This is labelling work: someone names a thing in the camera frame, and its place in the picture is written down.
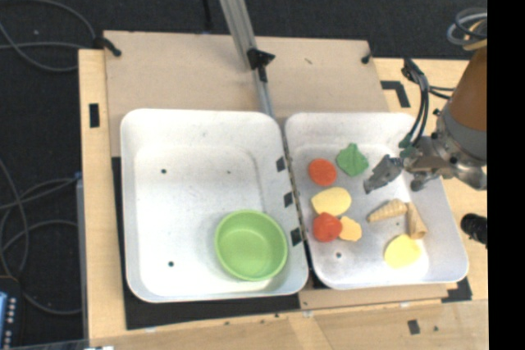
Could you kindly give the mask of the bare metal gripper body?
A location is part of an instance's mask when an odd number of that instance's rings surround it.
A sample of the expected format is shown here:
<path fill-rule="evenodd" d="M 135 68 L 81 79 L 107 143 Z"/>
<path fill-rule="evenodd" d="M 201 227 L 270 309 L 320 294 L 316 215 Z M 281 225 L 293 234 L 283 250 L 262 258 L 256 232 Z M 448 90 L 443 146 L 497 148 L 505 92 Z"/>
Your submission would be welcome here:
<path fill-rule="evenodd" d="M 413 175 L 410 188 L 420 191 L 438 178 L 460 180 L 477 191 L 487 189 L 486 161 L 461 148 L 443 134 L 423 136 L 401 153 L 403 168 Z"/>

